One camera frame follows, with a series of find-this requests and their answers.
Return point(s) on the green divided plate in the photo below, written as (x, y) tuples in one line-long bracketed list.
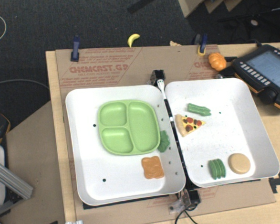
[(136, 126)]

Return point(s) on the thin black and white rod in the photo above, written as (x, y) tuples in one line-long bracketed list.
[(171, 121)]

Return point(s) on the green toy lettuce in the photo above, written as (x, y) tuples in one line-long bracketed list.
[(164, 142)]

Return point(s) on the brown cardboard board red print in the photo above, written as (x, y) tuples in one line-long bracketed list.
[(132, 69)]

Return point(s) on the toy pizza slice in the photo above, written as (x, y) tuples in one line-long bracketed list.
[(187, 125)]

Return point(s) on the orange toy toast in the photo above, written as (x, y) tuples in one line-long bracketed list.
[(152, 167)]

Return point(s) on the green toy bean pods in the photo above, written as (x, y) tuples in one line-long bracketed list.
[(198, 109)]

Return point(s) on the white plastic tray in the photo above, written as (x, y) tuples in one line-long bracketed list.
[(232, 136), (121, 182)]

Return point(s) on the yellow banana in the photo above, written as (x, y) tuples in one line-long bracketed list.
[(132, 38)]

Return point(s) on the orange toy pumpkin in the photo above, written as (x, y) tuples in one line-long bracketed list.
[(217, 61)]

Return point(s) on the green toy pea pods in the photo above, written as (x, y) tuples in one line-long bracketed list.
[(216, 168)]

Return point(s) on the beige round toy biscuit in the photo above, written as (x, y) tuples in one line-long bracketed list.
[(239, 163)]

